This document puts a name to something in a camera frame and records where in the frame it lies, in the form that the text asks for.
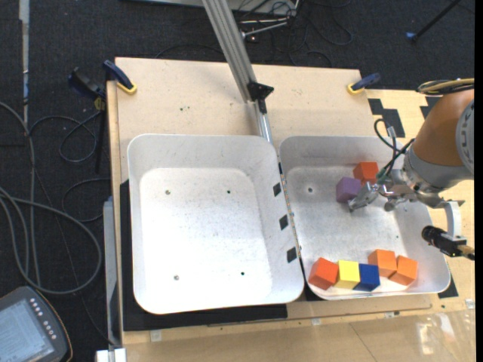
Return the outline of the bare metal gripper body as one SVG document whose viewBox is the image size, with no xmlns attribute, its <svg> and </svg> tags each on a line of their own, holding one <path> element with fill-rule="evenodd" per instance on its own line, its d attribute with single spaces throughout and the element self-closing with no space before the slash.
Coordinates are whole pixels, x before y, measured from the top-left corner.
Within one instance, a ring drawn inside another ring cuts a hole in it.
<svg viewBox="0 0 483 362">
<path fill-rule="evenodd" d="M 405 169 L 393 169 L 378 183 L 379 193 L 383 197 L 406 194 L 408 202 L 420 202 L 433 209 L 443 208 L 447 203 L 439 194 L 442 189 L 430 185 L 419 175 Z"/>
</svg>

